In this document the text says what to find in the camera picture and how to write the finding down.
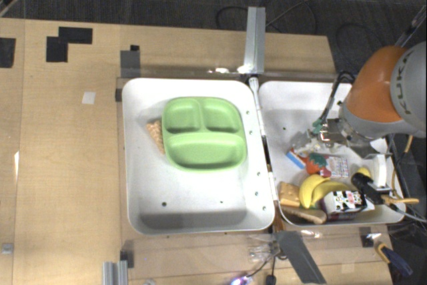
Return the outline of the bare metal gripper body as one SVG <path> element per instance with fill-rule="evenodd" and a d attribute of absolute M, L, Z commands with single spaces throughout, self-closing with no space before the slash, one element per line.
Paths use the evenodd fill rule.
<path fill-rule="evenodd" d="M 320 130 L 318 139 L 327 148 L 334 148 L 338 145 L 348 147 L 346 122 L 342 118 L 327 119 Z"/>

